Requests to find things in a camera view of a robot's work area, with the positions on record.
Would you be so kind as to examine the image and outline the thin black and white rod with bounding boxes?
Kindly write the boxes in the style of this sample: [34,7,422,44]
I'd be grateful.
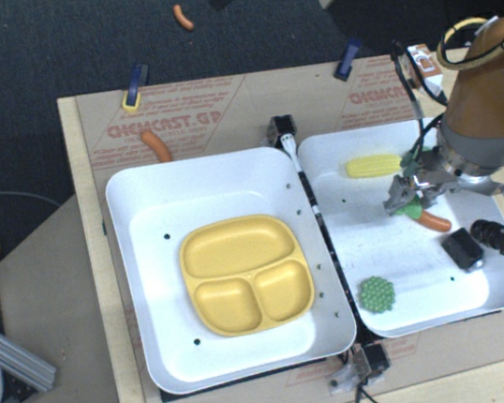
[278,127,366,353]

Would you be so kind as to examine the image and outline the white plastic tray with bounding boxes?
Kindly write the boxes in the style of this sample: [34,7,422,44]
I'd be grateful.
[293,104,504,349]
[100,136,364,403]

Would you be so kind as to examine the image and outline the orange and white carton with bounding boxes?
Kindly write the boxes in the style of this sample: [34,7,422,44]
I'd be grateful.
[406,40,447,98]

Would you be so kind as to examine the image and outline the yellow corn cob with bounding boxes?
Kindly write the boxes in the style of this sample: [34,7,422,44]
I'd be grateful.
[344,150,406,183]

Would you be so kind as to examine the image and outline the orange carrot with green top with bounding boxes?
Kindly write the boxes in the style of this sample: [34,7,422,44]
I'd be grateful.
[392,190,454,241]

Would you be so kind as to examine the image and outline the green grapes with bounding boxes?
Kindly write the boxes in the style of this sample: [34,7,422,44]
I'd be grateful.
[354,273,399,318]

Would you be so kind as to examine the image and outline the brown cardboard board red print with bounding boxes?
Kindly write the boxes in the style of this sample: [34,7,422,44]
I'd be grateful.
[73,31,504,403]

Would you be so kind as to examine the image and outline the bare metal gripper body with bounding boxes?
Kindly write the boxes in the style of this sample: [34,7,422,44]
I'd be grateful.
[408,143,498,210]

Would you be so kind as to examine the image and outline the black box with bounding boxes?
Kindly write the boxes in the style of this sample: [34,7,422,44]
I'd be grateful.
[438,224,488,277]

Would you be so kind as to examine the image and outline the yellow divided plate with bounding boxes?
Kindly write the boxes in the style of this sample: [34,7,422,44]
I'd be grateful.
[173,206,321,345]

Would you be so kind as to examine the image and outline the orange sausage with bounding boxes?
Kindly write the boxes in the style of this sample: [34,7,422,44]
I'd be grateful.
[139,127,174,167]
[171,2,197,34]

